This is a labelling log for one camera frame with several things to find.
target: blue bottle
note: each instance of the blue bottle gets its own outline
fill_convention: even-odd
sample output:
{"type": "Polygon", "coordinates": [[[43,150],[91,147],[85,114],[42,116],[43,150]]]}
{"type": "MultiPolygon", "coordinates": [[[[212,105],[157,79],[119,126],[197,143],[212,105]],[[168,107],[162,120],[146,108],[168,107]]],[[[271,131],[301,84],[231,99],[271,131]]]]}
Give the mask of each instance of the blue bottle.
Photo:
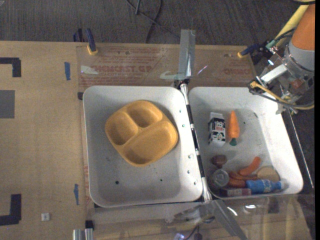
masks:
{"type": "Polygon", "coordinates": [[[245,185],[251,189],[252,194],[265,194],[285,188],[283,181],[272,182],[269,179],[246,180],[245,185]]]}

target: yellow divided plate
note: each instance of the yellow divided plate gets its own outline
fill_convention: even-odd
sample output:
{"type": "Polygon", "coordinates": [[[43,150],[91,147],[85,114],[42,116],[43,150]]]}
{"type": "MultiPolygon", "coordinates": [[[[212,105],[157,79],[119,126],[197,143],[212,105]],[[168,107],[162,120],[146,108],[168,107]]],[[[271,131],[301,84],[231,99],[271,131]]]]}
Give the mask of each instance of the yellow divided plate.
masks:
{"type": "Polygon", "coordinates": [[[178,132],[166,115],[147,100],[131,102],[105,122],[111,144],[129,164],[147,166],[175,147],[178,132]]]}

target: gray square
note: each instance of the gray square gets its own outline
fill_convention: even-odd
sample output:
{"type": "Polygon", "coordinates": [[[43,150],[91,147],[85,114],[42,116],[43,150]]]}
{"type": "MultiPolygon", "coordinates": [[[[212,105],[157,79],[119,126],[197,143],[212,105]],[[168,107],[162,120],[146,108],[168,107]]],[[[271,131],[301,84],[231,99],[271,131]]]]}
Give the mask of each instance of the gray square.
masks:
{"type": "Polygon", "coordinates": [[[0,119],[15,118],[15,91],[0,90],[0,119]]]}

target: small white block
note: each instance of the small white block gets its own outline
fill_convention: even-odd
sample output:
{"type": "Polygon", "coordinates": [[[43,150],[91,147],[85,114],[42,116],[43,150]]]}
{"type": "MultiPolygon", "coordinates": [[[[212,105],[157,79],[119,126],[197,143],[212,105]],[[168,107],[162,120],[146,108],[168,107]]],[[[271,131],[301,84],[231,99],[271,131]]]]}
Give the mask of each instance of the small white block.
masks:
{"type": "Polygon", "coordinates": [[[41,213],[41,221],[42,222],[47,222],[50,220],[50,214],[47,212],[47,213],[41,213]]]}

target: orange carrot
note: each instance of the orange carrot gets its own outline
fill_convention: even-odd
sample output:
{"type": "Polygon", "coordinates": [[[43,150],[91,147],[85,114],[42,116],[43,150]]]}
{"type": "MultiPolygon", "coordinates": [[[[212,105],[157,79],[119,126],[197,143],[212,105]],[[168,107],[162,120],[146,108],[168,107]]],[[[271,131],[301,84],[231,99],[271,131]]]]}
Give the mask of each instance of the orange carrot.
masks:
{"type": "Polygon", "coordinates": [[[239,173],[236,173],[235,171],[230,171],[229,172],[229,177],[235,180],[242,180],[242,181],[255,181],[258,179],[258,177],[256,175],[253,176],[242,176],[239,173]]]}
{"type": "Polygon", "coordinates": [[[230,178],[228,182],[228,186],[234,187],[234,188],[245,188],[246,182],[241,179],[230,178]]]}
{"type": "Polygon", "coordinates": [[[240,127],[236,116],[236,112],[234,110],[231,111],[227,133],[228,136],[231,138],[230,145],[237,145],[236,139],[239,138],[240,127]]]}
{"type": "Polygon", "coordinates": [[[238,174],[240,174],[242,176],[248,176],[248,175],[252,174],[256,169],[259,168],[260,163],[261,163],[261,158],[259,156],[256,156],[253,159],[252,163],[248,167],[239,170],[238,174]]]}

